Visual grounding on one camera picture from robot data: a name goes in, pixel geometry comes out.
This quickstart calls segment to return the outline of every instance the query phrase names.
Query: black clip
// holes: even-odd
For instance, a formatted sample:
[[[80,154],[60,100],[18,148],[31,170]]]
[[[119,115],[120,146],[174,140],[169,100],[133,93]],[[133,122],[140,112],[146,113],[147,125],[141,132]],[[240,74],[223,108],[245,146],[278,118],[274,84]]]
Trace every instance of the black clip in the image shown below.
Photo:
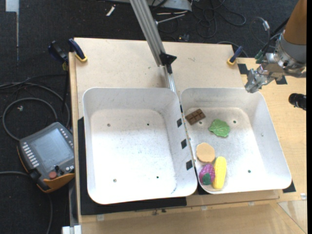
[[[159,57],[160,57],[162,65],[167,67],[168,73],[172,74],[171,63],[174,62],[176,57],[172,56],[172,55],[169,55],[169,54],[166,54],[166,53],[163,53],[163,52],[160,53]]]

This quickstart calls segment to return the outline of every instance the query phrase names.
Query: wooden table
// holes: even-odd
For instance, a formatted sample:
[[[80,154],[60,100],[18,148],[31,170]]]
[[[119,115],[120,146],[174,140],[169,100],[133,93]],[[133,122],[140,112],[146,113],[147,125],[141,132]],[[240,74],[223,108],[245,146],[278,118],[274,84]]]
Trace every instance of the wooden table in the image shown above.
[[[81,215],[77,120],[83,116],[82,95],[90,87],[165,87],[162,68],[157,67],[145,41],[75,39],[88,61],[80,63],[69,54],[73,134],[76,164],[78,224],[83,234],[121,233],[274,233],[307,232],[306,111],[288,102],[292,93],[306,94],[306,79],[286,77],[288,85],[271,82],[260,91],[288,163],[296,192],[282,190],[198,195],[187,197],[187,206],[101,215]],[[164,42],[172,64],[176,91],[188,87],[244,87],[246,75],[226,60],[230,45]],[[257,68],[254,59],[237,63]]]

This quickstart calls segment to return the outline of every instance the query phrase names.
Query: dark carpet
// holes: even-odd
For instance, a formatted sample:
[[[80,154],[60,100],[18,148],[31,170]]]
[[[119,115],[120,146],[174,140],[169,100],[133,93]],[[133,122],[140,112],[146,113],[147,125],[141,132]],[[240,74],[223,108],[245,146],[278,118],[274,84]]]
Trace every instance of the dark carpet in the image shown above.
[[[253,19],[262,17],[274,31],[290,16],[297,1],[200,0],[194,2],[193,12],[160,24],[159,33],[163,41],[178,41],[180,36],[185,36],[188,42],[231,42],[234,49],[241,45],[248,57],[253,57],[263,47],[261,41],[265,42],[267,35],[261,21],[256,20],[250,26]],[[61,101],[56,96],[35,85],[23,83],[4,88],[3,84],[27,81],[51,88],[63,96],[65,71],[48,54],[52,41],[56,40],[67,53],[67,40],[73,37],[143,40],[130,4],[115,4],[114,12],[107,17],[113,5],[109,1],[20,0],[17,48],[16,13],[5,12],[5,0],[0,0],[0,110],[3,112],[18,98],[36,97],[56,108],[60,121],[65,123],[67,113],[61,111]],[[158,13],[177,11],[151,9],[158,21],[173,16]],[[70,105],[69,95],[66,102]],[[16,136],[25,137],[53,122],[51,113],[43,105],[31,102],[21,105],[15,105],[6,118],[8,129]],[[2,126],[0,143],[0,172],[24,172],[16,151],[17,142]],[[20,175],[0,175],[0,185],[0,233],[46,233],[50,219],[48,196],[30,178]],[[50,196],[53,203],[50,233],[60,234],[62,226],[70,225],[68,186]]]

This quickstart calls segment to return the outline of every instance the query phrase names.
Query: black cable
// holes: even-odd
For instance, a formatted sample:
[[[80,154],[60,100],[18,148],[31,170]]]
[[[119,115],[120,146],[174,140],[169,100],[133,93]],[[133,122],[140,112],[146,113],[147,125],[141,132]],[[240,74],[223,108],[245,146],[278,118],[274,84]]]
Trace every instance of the black cable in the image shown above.
[[[17,172],[17,171],[6,171],[6,172],[0,172],[0,175],[22,175],[22,176],[26,176],[29,177],[29,174],[26,173],[22,173],[22,172]],[[51,229],[51,225],[52,225],[52,219],[53,219],[53,203],[52,203],[52,199],[51,196],[49,194],[47,194],[48,198],[49,198],[49,202],[50,202],[50,220],[49,220],[49,225],[48,225],[48,229],[47,229],[47,234],[49,234],[50,229]]]
[[[217,33],[217,23],[216,23],[216,18],[215,18],[216,14],[220,15],[227,23],[234,25],[234,26],[243,26],[246,23],[246,18],[242,14],[231,11],[224,5],[225,0],[217,0],[218,1],[217,5],[213,4],[213,0],[208,0],[208,1],[210,3],[210,6],[205,6],[205,7],[200,7],[199,3],[197,2],[193,3],[193,7],[200,10],[202,13],[202,17],[199,17],[195,13],[195,10],[193,10],[193,15],[198,19],[195,25],[195,29],[196,29],[197,34],[199,34],[202,38],[205,38],[205,39],[212,38]],[[234,23],[234,22],[229,21],[225,16],[223,16],[218,11],[219,8],[224,8],[226,11],[232,14],[238,15],[239,17],[243,19],[243,21],[241,23]],[[210,18],[207,15],[207,12],[211,12],[212,16]],[[212,26],[214,26],[214,31],[211,34],[204,35],[200,32],[200,27],[208,28],[208,30],[210,30]]]
[[[261,48],[261,51],[263,52],[262,55],[265,56],[266,52],[268,51],[270,42],[271,42],[271,31],[270,31],[270,26],[269,26],[269,23],[268,23],[267,21],[265,21],[262,17],[255,17],[255,18],[253,18],[252,21],[251,21],[250,24],[249,24],[249,30],[250,30],[251,34],[252,34],[256,39],[258,39],[258,38],[255,36],[255,34],[254,34],[254,32],[253,32],[253,28],[252,28],[252,24],[253,24],[256,20],[261,20],[261,21],[262,21],[262,24],[267,25],[267,27],[266,27],[267,41],[266,41],[265,45]]]
[[[175,18],[174,20],[176,21],[176,27],[175,27],[173,30],[171,30],[171,31],[166,31],[166,30],[164,30],[164,29],[161,29],[162,23],[160,23],[160,24],[158,25],[158,30],[159,30],[160,32],[166,33],[166,34],[174,33],[174,32],[177,31],[178,28],[179,28],[179,18]]]
[[[65,78],[65,89],[63,93],[63,103],[62,103],[62,113],[64,112],[65,109],[65,103],[66,103],[66,97],[67,97],[67,91],[68,91],[68,85],[69,85],[69,72],[66,71],[66,78]]]
[[[58,97],[60,99],[60,101],[63,101],[63,98],[58,94],[56,93],[55,91],[53,91],[52,89],[46,87],[46,86],[43,86],[43,85],[40,85],[40,84],[36,84],[36,83],[32,83],[32,82],[13,82],[13,83],[7,83],[7,84],[13,84],[13,85],[19,85],[19,84],[23,84],[24,86],[18,88],[14,93],[16,93],[18,90],[22,89],[22,88],[25,88],[27,86],[36,86],[36,87],[39,87],[41,89],[44,89],[50,93],[52,93],[53,95],[55,95],[56,97]],[[70,120],[71,120],[71,113],[70,113],[70,109],[67,105],[67,103],[65,104],[65,108],[66,108],[66,111],[67,111],[67,122],[66,122],[66,127],[69,128],[70,126]]]
[[[289,20],[289,18],[287,18],[285,21],[283,21],[280,26],[278,26],[273,32],[271,32],[271,37],[274,36],[277,32],[279,32],[282,28],[284,28],[284,26],[286,25],[288,20]]]
[[[35,79],[37,79],[37,78],[43,78],[43,77],[49,78],[49,77],[65,76],[65,75],[66,75],[66,74],[34,76],[34,77],[27,78],[26,80],[21,81],[21,82],[0,83],[0,89],[7,89],[7,88],[10,88],[10,87],[22,85],[22,84],[24,84],[24,83],[26,83],[26,82],[33,81],[33,80],[35,80]]]
[[[15,100],[13,101],[10,105],[8,105],[6,107],[6,109],[4,110],[3,114],[2,114],[2,124],[3,124],[3,128],[4,130],[6,131],[6,133],[13,139],[19,141],[19,139],[17,137],[15,137],[13,134],[11,134],[11,132],[8,130],[8,128],[6,127],[5,125],[5,115],[6,115],[6,112],[11,108],[11,106],[13,106],[14,104],[20,102],[20,101],[25,101],[25,100],[36,100],[36,101],[40,101],[44,104],[46,104],[53,112],[54,114],[54,117],[55,117],[55,120],[57,121],[58,120],[58,116],[57,116],[57,113],[56,111],[54,110],[54,108],[48,103],[46,102],[45,100],[43,99],[39,99],[39,98],[23,98],[23,99],[18,99],[18,100]]]

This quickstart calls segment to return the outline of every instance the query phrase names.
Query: white bin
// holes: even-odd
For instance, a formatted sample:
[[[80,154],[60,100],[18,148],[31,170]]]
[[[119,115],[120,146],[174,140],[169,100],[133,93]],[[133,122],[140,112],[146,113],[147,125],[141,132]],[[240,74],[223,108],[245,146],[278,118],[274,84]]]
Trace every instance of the white bin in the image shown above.
[[[181,94],[187,116],[201,109],[205,118],[194,125],[186,122],[197,174],[205,163],[196,157],[196,147],[206,142],[215,156],[227,160],[225,183],[221,190],[202,185],[211,194],[285,189],[292,177],[276,135],[267,104],[259,93],[245,88],[189,88]],[[225,121],[227,137],[216,136],[208,128],[215,119]]]
[[[99,204],[188,196],[197,188],[177,95],[91,88],[83,95],[87,189]]]

